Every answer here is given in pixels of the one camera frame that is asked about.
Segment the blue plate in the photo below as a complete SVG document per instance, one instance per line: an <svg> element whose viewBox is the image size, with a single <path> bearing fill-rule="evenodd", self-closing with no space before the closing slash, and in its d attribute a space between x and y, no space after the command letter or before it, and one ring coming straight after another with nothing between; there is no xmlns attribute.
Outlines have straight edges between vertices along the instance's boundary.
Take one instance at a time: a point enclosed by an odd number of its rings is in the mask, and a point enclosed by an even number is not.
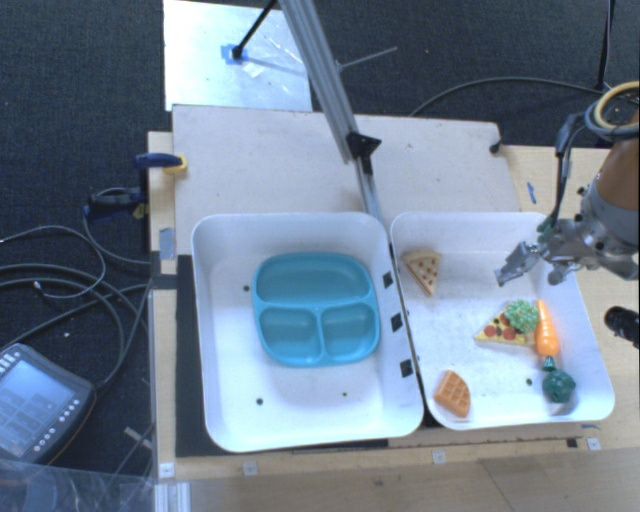
<svg viewBox="0 0 640 512"><path fill-rule="evenodd" d="M337 253L294 253L264 261L253 277L262 346L290 366L359 361L380 339L378 303L367 269Z"/></svg>

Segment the pepperoni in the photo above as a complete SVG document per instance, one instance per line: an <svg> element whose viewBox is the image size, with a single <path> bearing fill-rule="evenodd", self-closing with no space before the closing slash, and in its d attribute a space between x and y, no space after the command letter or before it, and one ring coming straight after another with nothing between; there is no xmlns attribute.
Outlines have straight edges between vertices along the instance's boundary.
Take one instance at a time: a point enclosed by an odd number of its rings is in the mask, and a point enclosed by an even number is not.
<svg viewBox="0 0 640 512"><path fill-rule="evenodd" d="M504 336L504 339L508 340L508 341L515 340L516 339L516 331L511 327L507 327L507 328L505 328L504 331L502 331L502 336Z"/></svg>

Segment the pizza slice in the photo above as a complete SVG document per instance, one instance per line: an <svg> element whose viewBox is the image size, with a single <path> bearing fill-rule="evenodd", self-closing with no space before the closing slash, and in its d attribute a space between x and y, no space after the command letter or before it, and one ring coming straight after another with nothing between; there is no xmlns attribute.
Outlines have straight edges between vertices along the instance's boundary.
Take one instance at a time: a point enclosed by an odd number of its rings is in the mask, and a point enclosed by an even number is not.
<svg viewBox="0 0 640 512"><path fill-rule="evenodd" d="M431 297L436 293L438 266L441 258L442 254L431 250L413 251L402 257L402 261L404 261L411 275L418 281L427 297Z"/></svg>
<svg viewBox="0 0 640 512"><path fill-rule="evenodd" d="M473 339L476 341L496 341L510 345L532 346L533 338L511 325L504 308L494 316Z"/></svg>

